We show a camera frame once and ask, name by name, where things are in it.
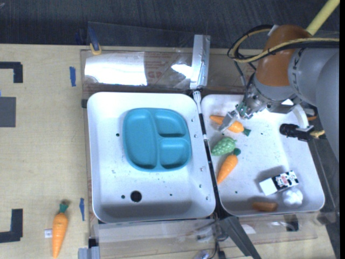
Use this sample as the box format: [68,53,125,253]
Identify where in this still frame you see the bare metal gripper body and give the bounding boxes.
[237,83,271,119]

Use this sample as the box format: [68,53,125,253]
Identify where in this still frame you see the small orange carrot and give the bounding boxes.
[209,114,252,137]

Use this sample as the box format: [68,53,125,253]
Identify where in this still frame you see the green grapes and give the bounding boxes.
[210,136,238,157]

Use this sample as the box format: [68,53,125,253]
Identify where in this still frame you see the white plastic tray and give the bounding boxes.
[201,93,326,217]
[86,91,217,224]

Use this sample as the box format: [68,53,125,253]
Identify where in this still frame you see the white carton with cow print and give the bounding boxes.
[259,170,300,196]

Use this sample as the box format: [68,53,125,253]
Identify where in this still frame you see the blue divided plate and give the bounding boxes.
[122,107,193,172]

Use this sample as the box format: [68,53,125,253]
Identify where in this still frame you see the orange sausage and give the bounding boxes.
[251,201,279,213]

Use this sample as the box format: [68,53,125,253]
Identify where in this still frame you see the white garlic bulb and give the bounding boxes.
[281,188,304,207]

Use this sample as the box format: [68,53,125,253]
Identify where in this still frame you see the large orange carrot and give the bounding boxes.
[51,201,71,259]

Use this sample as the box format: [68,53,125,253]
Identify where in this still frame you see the black cylinder on white bracket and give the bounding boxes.
[279,106,315,143]

